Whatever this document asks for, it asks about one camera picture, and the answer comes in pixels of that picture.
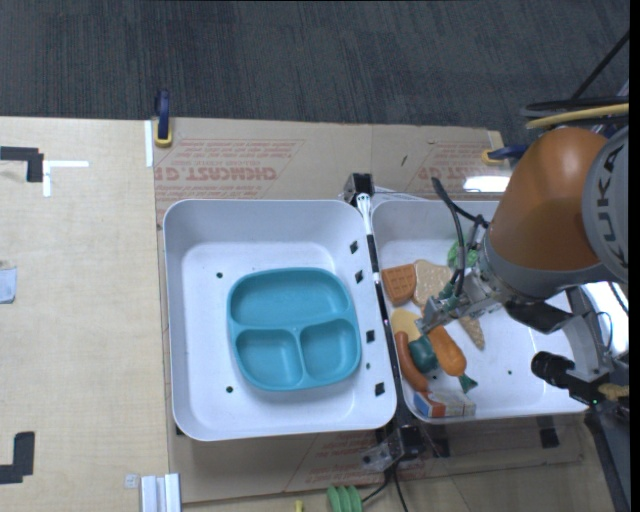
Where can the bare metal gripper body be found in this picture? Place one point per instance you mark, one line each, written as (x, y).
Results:
(475, 300)

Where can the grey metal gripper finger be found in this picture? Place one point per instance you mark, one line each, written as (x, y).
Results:
(431, 306)
(426, 326)

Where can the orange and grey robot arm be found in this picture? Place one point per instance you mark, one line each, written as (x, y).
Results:
(545, 200)

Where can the beige bread slice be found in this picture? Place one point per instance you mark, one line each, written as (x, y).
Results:
(431, 280)

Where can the dark green toy vegetable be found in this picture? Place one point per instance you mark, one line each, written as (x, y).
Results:
(424, 354)

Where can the beige waffle cone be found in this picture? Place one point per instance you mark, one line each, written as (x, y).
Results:
(475, 331)

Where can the orange carrot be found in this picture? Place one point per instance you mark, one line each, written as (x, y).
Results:
(450, 356)

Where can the orange brown waffle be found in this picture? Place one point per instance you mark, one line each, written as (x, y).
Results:
(399, 284)

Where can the red orange sausage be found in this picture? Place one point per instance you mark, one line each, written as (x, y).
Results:
(407, 362)

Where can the green broccoli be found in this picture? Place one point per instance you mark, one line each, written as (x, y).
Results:
(454, 252)

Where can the white orange blue carton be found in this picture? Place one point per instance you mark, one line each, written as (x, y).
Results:
(445, 406)

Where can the white plastic tray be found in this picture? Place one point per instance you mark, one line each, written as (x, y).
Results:
(200, 300)
(515, 375)

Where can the blue divided plate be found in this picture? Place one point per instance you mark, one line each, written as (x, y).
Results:
(290, 305)

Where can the brown cardboard board red print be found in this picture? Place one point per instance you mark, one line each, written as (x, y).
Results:
(300, 155)

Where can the black cylinder on white bracket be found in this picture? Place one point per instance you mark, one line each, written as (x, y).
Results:
(552, 369)

